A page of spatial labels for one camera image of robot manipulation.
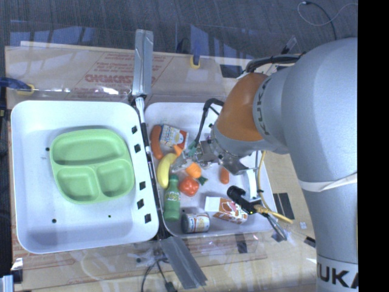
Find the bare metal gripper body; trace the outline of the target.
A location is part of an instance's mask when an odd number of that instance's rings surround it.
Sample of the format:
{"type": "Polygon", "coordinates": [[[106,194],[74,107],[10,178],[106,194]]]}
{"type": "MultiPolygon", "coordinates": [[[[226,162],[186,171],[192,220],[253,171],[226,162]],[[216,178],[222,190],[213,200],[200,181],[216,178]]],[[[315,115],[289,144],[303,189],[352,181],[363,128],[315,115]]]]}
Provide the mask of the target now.
{"type": "Polygon", "coordinates": [[[234,139],[207,139],[190,144],[194,151],[192,159],[200,163],[218,163],[233,175],[240,175],[249,168],[241,159],[254,152],[253,141],[238,141],[234,139]]]}

